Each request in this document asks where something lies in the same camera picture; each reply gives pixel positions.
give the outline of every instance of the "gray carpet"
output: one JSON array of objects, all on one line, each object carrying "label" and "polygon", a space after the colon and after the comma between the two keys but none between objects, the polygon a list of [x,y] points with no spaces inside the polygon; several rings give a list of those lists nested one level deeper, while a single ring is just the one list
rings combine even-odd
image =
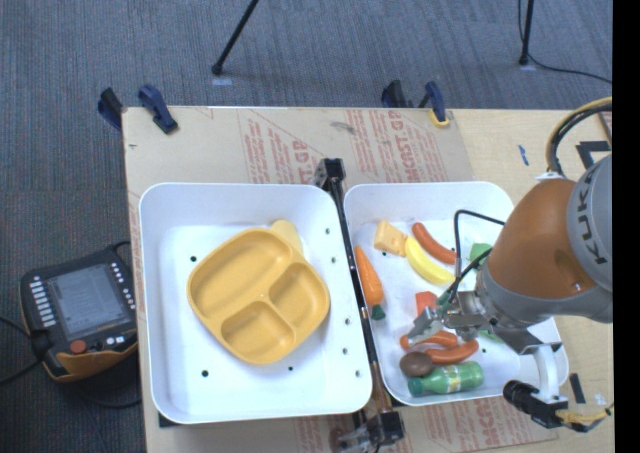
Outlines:
[{"label": "gray carpet", "polygon": [[[125,106],[145,83],[169,105],[211,106],[379,107],[394,79],[414,104],[435,81],[448,108],[573,109],[612,93],[613,0],[535,0],[530,54],[573,72],[518,63],[518,0],[261,0],[214,77],[249,2],[0,0],[0,315],[19,321],[28,270],[129,236],[121,135],[97,113],[107,87]],[[3,323],[0,348],[0,379],[33,360]],[[135,366],[96,394],[134,400]],[[89,403],[41,366],[0,387],[2,452],[144,450],[139,405]]]}]

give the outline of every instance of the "black stand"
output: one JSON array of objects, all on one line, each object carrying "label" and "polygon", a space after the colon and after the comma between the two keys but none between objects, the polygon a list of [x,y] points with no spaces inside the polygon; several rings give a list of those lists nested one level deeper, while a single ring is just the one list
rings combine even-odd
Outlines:
[{"label": "black stand", "polygon": [[251,16],[251,13],[253,12],[253,9],[258,4],[258,1],[260,1],[260,0],[251,0],[251,3],[249,3],[249,6],[247,7],[247,10],[245,10],[242,18],[240,19],[240,22],[238,23],[238,26],[236,26],[236,29],[233,32],[233,35],[231,36],[231,39],[229,39],[229,42],[227,43],[227,45],[225,46],[224,50],[222,51],[222,54],[220,55],[220,58],[218,58],[218,61],[215,64],[213,64],[213,66],[211,67],[211,72],[213,74],[219,75],[219,74],[222,73],[222,64],[224,64],[224,61],[226,60],[227,56],[231,52],[231,49],[233,48],[233,45],[236,43],[236,40],[238,39],[238,37],[242,33],[242,29],[244,28],[244,25],[249,20],[249,17]]},{"label": "black stand", "polygon": [[520,65],[526,65],[529,62],[529,36],[531,35],[531,20],[533,18],[533,1],[529,0],[527,4],[527,19],[524,25],[524,37],[522,38],[522,52],[520,53]]}]

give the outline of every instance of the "plastic food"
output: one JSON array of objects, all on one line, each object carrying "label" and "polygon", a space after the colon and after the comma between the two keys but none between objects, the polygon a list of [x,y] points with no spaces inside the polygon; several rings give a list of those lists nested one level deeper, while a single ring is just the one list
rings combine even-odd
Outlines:
[{"label": "plastic food", "polygon": [[[446,348],[453,348],[454,346],[458,346],[458,336],[456,336],[452,332],[447,332],[446,330],[439,330],[433,336],[430,336],[413,346],[424,344],[433,344],[444,346]],[[406,334],[400,338],[400,346],[402,346],[402,348],[404,348],[405,350],[411,348],[411,345],[409,344],[409,338]]]},{"label": "plastic food", "polygon": [[427,231],[426,226],[422,222],[416,222],[411,226],[411,232],[418,240],[418,243],[431,254],[438,261],[446,263],[448,265],[454,265],[456,263],[455,250],[448,249],[447,247],[438,243],[433,236]]},{"label": "plastic food", "polygon": [[442,285],[454,281],[453,273],[431,260],[413,236],[407,237],[405,252],[411,267],[428,282]]},{"label": "plastic food", "polygon": [[428,353],[409,352],[400,359],[400,370],[408,377],[424,377],[433,369]]},{"label": "plastic food", "polygon": [[356,267],[362,284],[365,302],[371,307],[371,318],[381,320],[385,317],[380,304],[384,300],[384,290],[382,289],[382,281],[378,277],[378,273],[373,268],[371,261],[365,254],[360,245],[356,245],[353,249],[356,258]]},{"label": "plastic food", "polygon": [[407,235],[386,220],[380,220],[373,239],[373,246],[378,250],[384,250],[398,256],[405,256],[404,244]]},{"label": "plastic food", "polygon": [[[489,245],[488,243],[474,243],[473,245],[471,245],[471,251],[469,252],[469,259],[473,261],[475,258],[477,258],[481,254],[484,254],[490,248],[491,248],[491,245]],[[487,260],[486,258],[482,259],[480,261],[480,266],[482,266],[482,263],[484,263],[486,260]]]},{"label": "plastic food", "polygon": [[420,291],[416,293],[416,315],[424,311],[425,307],[439,307],[438,296],[433,291]]},{"label": "plastic food", "polygon": [[408,381],[409,392],[413,396],[429,393],[449,394],[475,389],[484,382],[482,366],[474,361],[431,370],[425,377],[411,377]]},{"label": "plastic food", "polygon": [[478,340],[472,339],[462,343],[455,348],[440,350],[438,348],[428,348],[424,352],[431,356],[434,364],[455,364],[462,362],[478,351]]}]

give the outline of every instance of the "toy sausage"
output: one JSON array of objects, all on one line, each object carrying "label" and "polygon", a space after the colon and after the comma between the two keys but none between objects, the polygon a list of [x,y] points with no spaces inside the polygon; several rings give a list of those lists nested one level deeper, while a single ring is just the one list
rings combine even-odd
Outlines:
[{"label": "toy sausage", "polygon": [[447,348],[445,350],[428,348],[424,350],[424,353],[429,354],[434,364],[455,364],[473,355],[478,351],[478,347],[478,340],[472,339],[455,348]]},{"label": "toy sausage", "polygon": [[[453,348],[454,346],[458,345],[458,336],[446,330],[439,330],[433,336],[430,336],[427,339],[424,339],[419,343],[416,343],[416,345],[422,345],[426,343],[441,345],[446,348]],[[402,346],[402,348],[404,348],[405,350],[408,350],[409,348],[411,348],[411,345],[409,345],[409,338],[407,337],[406,334],[400,338],[400,346]]]},{"label": "toy sausage", "polygon": [[416,222],[411,226],[411,232],[415,236],[418,243],[422,245],[422,248],[431,254],[438,261],[442,261],[448,265],[453,265],[456,262],[456,253],[453,250],[449,250],[447,247],[438,243],[422,222]]}]

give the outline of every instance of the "toy banana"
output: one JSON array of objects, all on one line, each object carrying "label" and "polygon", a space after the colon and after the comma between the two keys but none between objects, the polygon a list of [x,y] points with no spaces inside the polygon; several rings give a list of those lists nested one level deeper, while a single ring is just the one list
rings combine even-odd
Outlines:
[{"label": "toy banana", "polygon": [[453,273],[432,261],[413,236],[407,237],[404,248],[411,267],[428,282],[441,285],[454,281]]}]

